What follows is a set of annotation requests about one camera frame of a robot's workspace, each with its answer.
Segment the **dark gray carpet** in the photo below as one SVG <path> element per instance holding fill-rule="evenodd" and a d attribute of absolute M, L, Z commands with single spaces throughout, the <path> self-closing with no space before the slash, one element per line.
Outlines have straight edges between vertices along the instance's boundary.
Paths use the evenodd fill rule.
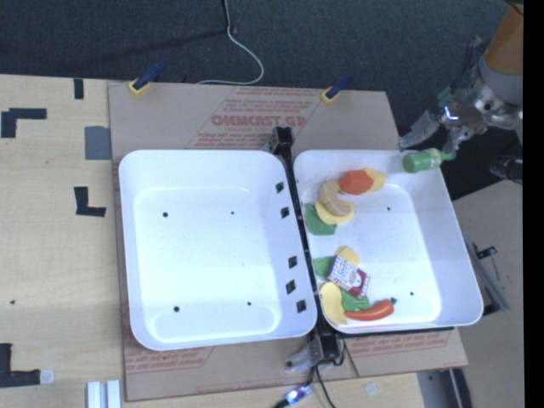
<path fill-rule="evenodd" d="M 502 0 L 228 0 L 237 40 L 263 62 L 260 86 L 388 94 L 399 132 L 456 76 L 474 35 L 489 40 Z M 132 80 L 167 62 L 164 82 L 247 82 L 257 64 L 225 34 L 221 0 L 1 0 L 0 73 Z M 441 147 L 440 134 L 423 145 Z M 489 161 L 519 152 L 490 131 L 443 167 L 452 199 L 497 181 Z"/>

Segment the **white tray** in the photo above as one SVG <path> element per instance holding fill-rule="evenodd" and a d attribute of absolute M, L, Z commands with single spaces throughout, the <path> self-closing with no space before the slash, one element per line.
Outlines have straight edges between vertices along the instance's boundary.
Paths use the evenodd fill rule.
<path fill-rule="evenodd" d="M 350 169 L 386 173 L 383 189 L 341 195 L 354 203 L 354 217 L 334 235 L 307 230 L 312 258 L 343 245 L 360 256 L 370 277 L 371 302 L 395 298 L 395 311 L 374 321 L 329 322 L 348 334 L 464 326 L 482 315 L 483 304 L 467 249 L 441 171 L 405 173 L 403 153 L 380 150 L 310 150 L 297 156 L 294 173 L 301 205 L 314 203 L 322 183 Z M 318 284 L 326 280 L 317 276 Z"/>
<path fill-rule="evenodd" d="M 285 168 L 139 150 L 119 169 L 130 322 L 154 350 L 302 336 L 317 318 Z"/>

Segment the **white cable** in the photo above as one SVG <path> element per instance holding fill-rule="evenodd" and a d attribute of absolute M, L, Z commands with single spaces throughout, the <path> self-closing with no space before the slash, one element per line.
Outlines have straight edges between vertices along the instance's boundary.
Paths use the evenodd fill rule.
<path fill-rule="evenodd" d="M 264 76 L 264 66 L 261 60 L 257 57 L 257 55 L 251 51 L 248 47 L 245 45 L 240 44 L 238 41 L 236 41 L 232 34 L 230 33 L 230 14 L 229 14 L 229 4 L 227 3 L 227 0 L 224 0 L 224 12 L 227 16 L 227 36 L 229 37 L 230 41 L 232 41 L 235 45 L 240 47 L 242 50 L 244 50 L 246 53 L 248 53 L 251 57 L 253 57 L 257 63 L 259 68 L 261 69 L 261 73 L 259 76 L 250 82 L 230 82 L 226 80 L 203 80 L 202 82 L 198 82 L 197 85 L 205 84 L 205 83 L 221 83 L 221 84 L 229 84 L 229 85 L 253 85 L 254 83 L 257 83 L 259 80 L 261 80 Z"/>

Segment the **black tape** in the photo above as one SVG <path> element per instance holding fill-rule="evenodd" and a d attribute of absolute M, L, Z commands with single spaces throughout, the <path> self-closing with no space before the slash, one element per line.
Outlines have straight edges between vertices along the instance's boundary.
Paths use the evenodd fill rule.
<path fill-rule="evenodd" d="M 0 138 L 15 137 L 18 119 L 46 119 L 47 117 L 47 109 L 10 108 L 9 111 L 3 111 Z"/>
<path fill-rule="evenodd" d="M 40 385 L 40 371 L 6 371 L 0 373 L 0 388 Z"/>
<path fill-rule="evenodd" d="M 45 119 L 48 117 L 47 109 L 9 108 L 9 114 L 17 119 Z"/>
<path fill-rule="evenodd" d="M 74 79 L 74 99 L 83 99 L 83 79 Z"/>
<path fill-rule="evenodd" d="M 77 210 L 76 214 L 84 216 L 105 216 L 105 207 L 89 207 L 88 206 L 88 187 L 75 187 Z"/>
<path fill-rule="evenodd" d="M 40 384 L 40 371 L 12 371 L 11 343 L 0 343 L 0 388 Z"/>
<path fill-rule="evenodd" d="M 9 112 L 2 112 L 2 125 L 0 126 L 0 138 L 14 138 L 17 130 L 17 118 Z"/>
<path fill-rule="evenodd" d="M 0 373 L 11 371 L 11 343 L 0 343 Z"/>

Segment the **plastic food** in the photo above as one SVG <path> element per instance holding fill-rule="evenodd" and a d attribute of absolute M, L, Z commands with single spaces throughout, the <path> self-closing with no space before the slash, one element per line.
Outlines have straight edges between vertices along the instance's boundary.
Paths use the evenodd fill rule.
<path fill-rule="evenodd" d="M 323 204 L 320 200 L 315 202 L 315 211 L 317 212 L 317 216 L 319 216 L 325 224 L 343 224 L 344 222 L 348 222 L 354 216 L 354 205 L 351 202 L 338 200 L 337 203 L 341 207 L 346 207 L 348 209 L 348 213 L 343 216 L 337 216 L 329 212 L 325 204 Z"/>
<path fill-rule="evenodd" d="M 364 169 L 347 171 L 338 180 L 342 192 L 351 195 L 360 195 L 367 192 L 374 183 L 374 180 Z"/>
<path fill-rule="evenodd" d="M 319 276 L 326 276 L 329 273 L 329 268 L 334 257 L 314 258 L 314 270 Z"/>
<path fill-rule="evenodd" d="M 335 224 L 325 224 L 318 216 L 315 205 L 310 203 L 304 205 L 304 222 L 314 235 L 333 235 L 337 229 Z"/>
<path fill-rule="evenodd" d="M 385 173 L 369 167 L 363 167 L 363 170 L 372 178 L 372 186 L 369 190 L 381 190 L 385 184 Z"/>
<path fill-rule="evenodd" d="M 318 191 L 317 199 L 321 201 L 326 209 L 335 216 L 346 216 L 349 213 L 349 207 L 340 204 L 338 199 L 340 184 L 338 180 L 327 180 Z"/>
<path fill-rule="evenodd" d="M 356 298 L 366 295 L 370 282 L 370 276 L 338 255 L 332 261 L 326 277 Z"/>
<path fill-rule="evenodd" d="M 359 254 L 351 249 L 349 246 L 343 245 L 337 249 L 337 255 L 342 257 L 344 260 L 348 260 L 351 264 L 359 266 L 360 259 Z"/>
<path fill-rule="evenodd" d="M 421 150 L 416 153 L 406 154 L 402 158 L 402 167 L 408 173 L 417 173 L 426 169 L 439 167 L 443 162 L 454 160 L 456 152 L 445 153 L 436 148 Z"/>
<path fill-rule="evenodd" d="M 342 307 L 346 311 L 355 311 L 356 309 L 369 309 L 371 301 L 367 296 L 355 297 L 345 290 L 342 290 Z"/>
<path fill-rule="evenodd" d="M 336 324 L 348 323 L 342 306 L 342 291 L 340 287 L 326 282 L 320 289 L 323 312 L 328 320 Z"/>
<path fill-rule="evenodd" d="M 394 299 L 382 299 L 369 309 L 346 311 L 346 317 L 354 320 L 378 320 L 391 315 L 394 312 Z"/>

